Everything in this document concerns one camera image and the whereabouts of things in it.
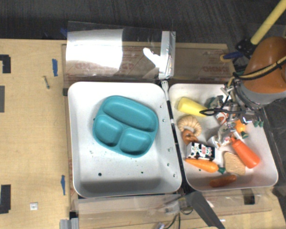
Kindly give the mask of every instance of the yellow pole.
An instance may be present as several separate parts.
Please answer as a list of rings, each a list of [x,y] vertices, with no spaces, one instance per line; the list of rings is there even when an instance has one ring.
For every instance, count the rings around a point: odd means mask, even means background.
[[[286,10],[286,0],[280,0],[277,6],[272,10],[264,23],[260,26],[254,36],[251,38],[250,42],[253,45],[258,45],[261,39],[265,36],[265,34],[270,30],[273,24],[277,21],[277,19],[282,15],[282,13]]]

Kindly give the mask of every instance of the blue plate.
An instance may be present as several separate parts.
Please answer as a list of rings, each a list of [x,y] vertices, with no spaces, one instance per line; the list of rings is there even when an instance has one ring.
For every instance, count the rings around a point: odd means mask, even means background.
[[[129,157],[141,157],[152,146],[158,125],[153,110],[116,95],[104,100],[92,131],[95,140],[103,147]]]

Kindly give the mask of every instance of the bread slice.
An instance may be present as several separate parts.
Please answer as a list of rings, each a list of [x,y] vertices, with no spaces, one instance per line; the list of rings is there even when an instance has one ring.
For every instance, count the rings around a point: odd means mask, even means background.
[[[232,154],[230,152],[224,153],[225,170],[226,172],[236,173],[241,176],[245,174],[246,166],[239,158],[238,155]]]

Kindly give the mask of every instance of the ketchup bottle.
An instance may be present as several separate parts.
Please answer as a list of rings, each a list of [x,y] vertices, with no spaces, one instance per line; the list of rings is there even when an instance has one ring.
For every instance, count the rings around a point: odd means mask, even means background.
[[[258,165],[260,158],[245,143],[233,137],[231,140],[235,152],[248,168],[251,169]]]

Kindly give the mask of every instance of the wooden table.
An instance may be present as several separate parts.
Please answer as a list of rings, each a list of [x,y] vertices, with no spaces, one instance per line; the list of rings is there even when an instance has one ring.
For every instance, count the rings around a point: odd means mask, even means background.
[[[2,73],[5,109],[0,113],[0,186],[11,185],[11,209],[0,214],[0,228],[59,228],[71,206],[61,47],[66,41],[3,40],[0,54],[11,57],[11,73]],[[58,62],[54,76],[52,59]],[[47,89],[43,76],[50,88]],[[65,195],[61,177],[65,176]],[[277,198],[272,210],[220,217],[226,228],[286,228]],[[30,210],[37,202],[38,209]],[[182,228],[201,228],[201,219]],[[153,224],[120,227],[154,228]]]

